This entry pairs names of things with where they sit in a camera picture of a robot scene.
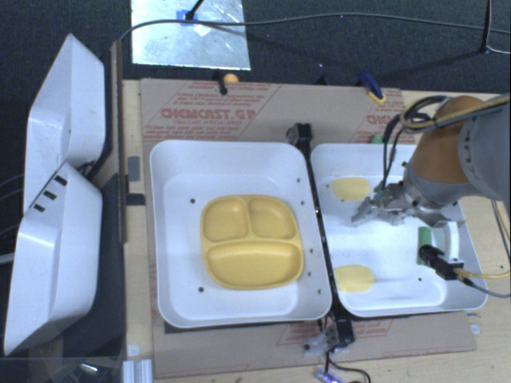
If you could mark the white plastic tray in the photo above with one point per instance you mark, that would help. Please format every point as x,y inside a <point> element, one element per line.
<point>395,253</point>
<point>179,230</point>

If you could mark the black cylinder on white bracket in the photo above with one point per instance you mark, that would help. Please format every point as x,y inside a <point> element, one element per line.
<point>439,259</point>

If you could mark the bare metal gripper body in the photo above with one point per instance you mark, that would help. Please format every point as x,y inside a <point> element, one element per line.
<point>399,200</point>

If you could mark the thin black rod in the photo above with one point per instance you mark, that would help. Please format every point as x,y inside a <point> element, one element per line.
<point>319,218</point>

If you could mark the yellow oval biscuit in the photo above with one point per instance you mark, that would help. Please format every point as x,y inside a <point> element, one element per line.
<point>351,188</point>
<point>353,278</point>

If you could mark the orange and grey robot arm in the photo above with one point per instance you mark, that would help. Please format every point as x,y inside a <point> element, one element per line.
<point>451,154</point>

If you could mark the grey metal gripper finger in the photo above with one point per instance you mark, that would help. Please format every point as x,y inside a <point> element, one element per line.
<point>362,212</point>
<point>397,218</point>

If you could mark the yellow divided plate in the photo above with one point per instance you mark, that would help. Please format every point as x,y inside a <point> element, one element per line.
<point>251,249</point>

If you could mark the green rectangular block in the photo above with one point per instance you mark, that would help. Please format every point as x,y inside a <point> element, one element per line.
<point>424,242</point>

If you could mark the brown cardboard board red print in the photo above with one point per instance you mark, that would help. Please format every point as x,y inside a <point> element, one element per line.
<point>339,110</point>

